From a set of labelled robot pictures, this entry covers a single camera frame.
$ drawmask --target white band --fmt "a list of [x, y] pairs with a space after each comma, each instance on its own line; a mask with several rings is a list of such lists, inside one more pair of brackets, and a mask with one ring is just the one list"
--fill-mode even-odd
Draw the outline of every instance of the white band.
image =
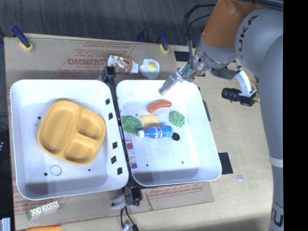
[[283, 160], [269, 156], [270, 163], [275, 167], [283, 168]]

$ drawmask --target blue bottle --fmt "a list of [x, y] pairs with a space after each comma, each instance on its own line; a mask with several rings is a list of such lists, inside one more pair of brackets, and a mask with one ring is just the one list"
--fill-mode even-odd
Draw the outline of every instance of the blue bottle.
[[146, 131], [143, 130], [138, 131], [139, 138], [149, 137], [151, 139], [159, 139], [164, 137], [171, 137], [172, 134], [173, 130], [171, 126], [152, 127]]

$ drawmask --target table surface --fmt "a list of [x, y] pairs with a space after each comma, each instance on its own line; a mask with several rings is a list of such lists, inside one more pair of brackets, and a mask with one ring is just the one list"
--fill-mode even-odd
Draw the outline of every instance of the table surface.
[[[166, 79], [183, 66], [184, 62], [176, 61], [174, 51], [188, 51], [187, 47], [170, 45], [169, 53], [164, 55], [159, 45], [134, 44], [130, 57], [136, 62], [142, 63], [142, 59], [149, 57], [158, 59], [161, 64], [158, 79]], [[8, 86], [27, 76], [27, 73], [17, 73], [16, 69], [6, 68]], [[118, 76], [118, 82], [121, 79], [139, 78], [137, 75]], [[130, 217], [141, 231], [267, 230], [273, 180], [260, 104], [247, 107], [221, 97], [221, 91], [225, 87], [240, 89], [236, 79], [224, 80], [210, 76], [207, 72], [205, 77], [197, 77], [194, 84], [200, 88], [202, 98], [206, 101], [217, 150], [219, 153], [228, 153], [233, 173], [221, 175], [218, 180], [210, 182], [214, 196], [211, 203], [142, 212]], [[62, 230], [119, 231], [120, 218], [118, 216], [64, 224]]]

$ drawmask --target yellow plate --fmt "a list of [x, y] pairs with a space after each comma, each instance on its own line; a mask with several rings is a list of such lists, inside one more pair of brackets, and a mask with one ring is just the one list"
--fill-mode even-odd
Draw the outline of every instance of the yellow plate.
[[103, 118], [71, 102], [54, 103], [38, 132], [43, 151], [68, 163], [85, 165], [97, 156], [106, 135]]

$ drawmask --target egg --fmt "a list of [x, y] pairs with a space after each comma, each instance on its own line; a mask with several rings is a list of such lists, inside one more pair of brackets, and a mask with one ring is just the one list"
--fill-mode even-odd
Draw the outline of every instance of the egg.
[[149, 79], [156, 79], [159, 74], [159, 63], [153, 59], [144, 59], [140, 73]]

